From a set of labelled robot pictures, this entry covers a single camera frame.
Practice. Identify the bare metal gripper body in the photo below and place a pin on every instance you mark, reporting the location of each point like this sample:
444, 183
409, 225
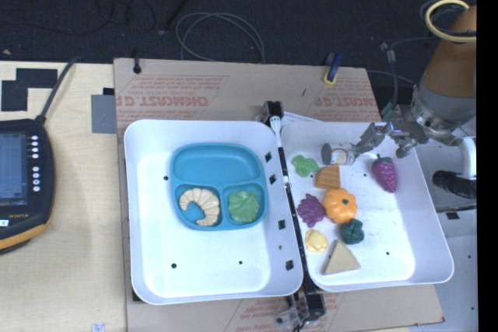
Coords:
422, 126

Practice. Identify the brown cardboard board, red print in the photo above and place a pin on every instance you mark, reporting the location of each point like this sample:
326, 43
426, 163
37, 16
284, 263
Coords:
241, 89

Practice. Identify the yellow toy shell shape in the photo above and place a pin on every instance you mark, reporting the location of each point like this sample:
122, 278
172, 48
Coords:
316, 241

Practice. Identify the cream toy croissant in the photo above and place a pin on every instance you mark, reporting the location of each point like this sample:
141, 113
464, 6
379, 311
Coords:
206, 202

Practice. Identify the light green toy lettuce leaf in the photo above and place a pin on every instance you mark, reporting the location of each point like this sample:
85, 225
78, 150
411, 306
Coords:
243, 207

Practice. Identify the small white can, grey lid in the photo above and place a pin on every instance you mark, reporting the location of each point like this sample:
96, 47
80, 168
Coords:
338, 154

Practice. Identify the dark green toy broccoli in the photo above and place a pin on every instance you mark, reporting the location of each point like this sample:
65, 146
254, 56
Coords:
352, 232

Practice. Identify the blue divided plate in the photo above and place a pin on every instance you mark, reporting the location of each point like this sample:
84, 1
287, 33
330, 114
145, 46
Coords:
218, 167

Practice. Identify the thin black and white rod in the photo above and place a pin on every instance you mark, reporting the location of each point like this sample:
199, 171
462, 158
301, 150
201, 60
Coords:
286, 175

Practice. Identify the black cylinder on white bracket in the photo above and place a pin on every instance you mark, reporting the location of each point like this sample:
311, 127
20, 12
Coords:
455, 182

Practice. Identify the light green toy vegetable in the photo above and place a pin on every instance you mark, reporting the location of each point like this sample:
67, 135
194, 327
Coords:
304, 166

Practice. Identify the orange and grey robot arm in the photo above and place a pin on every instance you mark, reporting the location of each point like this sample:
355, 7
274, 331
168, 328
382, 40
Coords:
451, 66

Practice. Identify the tan toy cheese wedge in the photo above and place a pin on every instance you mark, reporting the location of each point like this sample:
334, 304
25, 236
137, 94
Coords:
342, 260

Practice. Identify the orange toy waffle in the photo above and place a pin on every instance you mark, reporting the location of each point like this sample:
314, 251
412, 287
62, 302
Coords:
327, 178

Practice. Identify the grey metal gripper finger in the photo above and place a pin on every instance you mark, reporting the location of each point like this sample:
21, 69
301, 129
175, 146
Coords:
371, 138
405, 147

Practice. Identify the orange toy pumpkin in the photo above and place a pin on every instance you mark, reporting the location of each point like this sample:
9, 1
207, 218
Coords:
339, 206

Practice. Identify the white plastic tray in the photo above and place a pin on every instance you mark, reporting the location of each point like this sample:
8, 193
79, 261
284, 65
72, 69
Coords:
389, 237
210, 264

